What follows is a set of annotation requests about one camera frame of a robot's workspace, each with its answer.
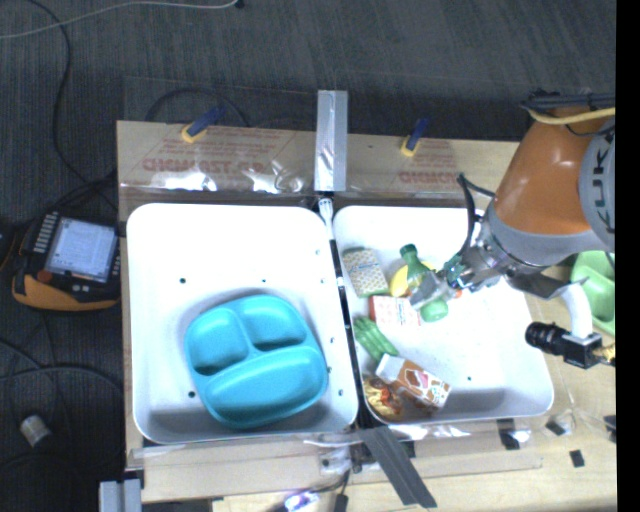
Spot black cylinder on white bracket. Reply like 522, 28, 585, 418
524, 285, 604, 370

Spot green divided plate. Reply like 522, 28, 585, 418
569, 251, 617, 337

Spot blue divided plate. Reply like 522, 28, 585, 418
183, 294, 330, 431

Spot green pea pods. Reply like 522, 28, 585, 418
352, 316, 400, 362

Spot small silver can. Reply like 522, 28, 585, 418
19, 413, 54, 448

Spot white plastic tray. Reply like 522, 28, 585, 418
125, 202, 360, 445
332, 204, 555, 427

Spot green plastic bottle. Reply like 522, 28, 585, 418
399, 243, 450, 323

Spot red and white carton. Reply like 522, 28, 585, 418
368, 294, 423, 331

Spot beige patterned packet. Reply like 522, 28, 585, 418
342, 248, 390, 299

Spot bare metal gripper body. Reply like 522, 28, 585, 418
441, 233, 512, 295

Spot yellow round toy food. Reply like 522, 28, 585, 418
389, 261, 434, 298

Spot yellow and red pasta packet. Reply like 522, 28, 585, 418
362, 375, 406, 422

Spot brown cardboard board red print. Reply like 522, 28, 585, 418
115, 119, 546, 504

